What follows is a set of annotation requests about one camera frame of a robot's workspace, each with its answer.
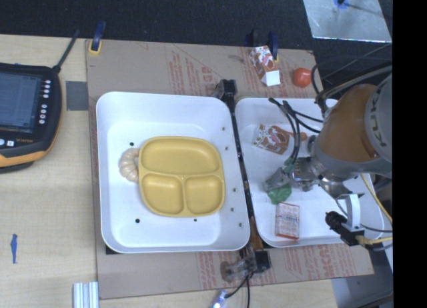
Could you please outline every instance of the blue marker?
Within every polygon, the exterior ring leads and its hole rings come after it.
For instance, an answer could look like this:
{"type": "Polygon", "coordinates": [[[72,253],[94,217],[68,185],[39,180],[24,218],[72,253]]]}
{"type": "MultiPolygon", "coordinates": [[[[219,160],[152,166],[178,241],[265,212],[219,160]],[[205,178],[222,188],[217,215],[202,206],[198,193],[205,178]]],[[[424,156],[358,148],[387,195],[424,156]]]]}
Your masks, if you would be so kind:
{"type": "Polygon", "coordinates": [[[12,241],[11,241],[11,248],[12,248],[12,257],[13,257],[13,264],[16,264],[16,250],[18,248],[18,235],[13,234],[12,241]]]}

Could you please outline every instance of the wooden table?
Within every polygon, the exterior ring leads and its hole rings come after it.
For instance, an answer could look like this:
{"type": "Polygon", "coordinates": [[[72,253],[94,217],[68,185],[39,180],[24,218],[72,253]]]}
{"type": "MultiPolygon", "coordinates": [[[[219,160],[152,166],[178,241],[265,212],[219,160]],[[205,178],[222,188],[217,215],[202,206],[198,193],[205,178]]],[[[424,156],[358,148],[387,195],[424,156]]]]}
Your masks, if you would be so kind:
{"type": "MultiPolygon", "coordinates": [[[[0,35],[0,62],[54,66],[70,39],[0,35]]],[[[84,39],[59,74],[86,82],[84,39]]],[[[87,111],[64,110],[51,152],[0,174],[0,307],[73,306],[74,283],[97,281],[87,111]],[[10,243],[18,236],[13,263],[10,243]]],[[[251,287],[251,308],[337,307],[330,280],[251,287]]],[[[100,307],[208,307],[215,291],[101,300],[100,307]]],[[[246,289],[228,300],[246,307],[246,289]]]]}

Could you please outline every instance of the gray square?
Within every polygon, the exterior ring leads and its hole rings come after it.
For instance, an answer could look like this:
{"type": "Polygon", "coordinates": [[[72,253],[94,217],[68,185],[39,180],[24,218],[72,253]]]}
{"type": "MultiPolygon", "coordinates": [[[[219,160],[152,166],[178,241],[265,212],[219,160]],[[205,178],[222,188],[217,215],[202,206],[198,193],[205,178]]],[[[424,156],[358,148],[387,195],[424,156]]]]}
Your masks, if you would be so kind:
{"type": "Polygon", "coordinates": [[[314,38],[391,42],[378,0],[303,1],[314,38]]]}

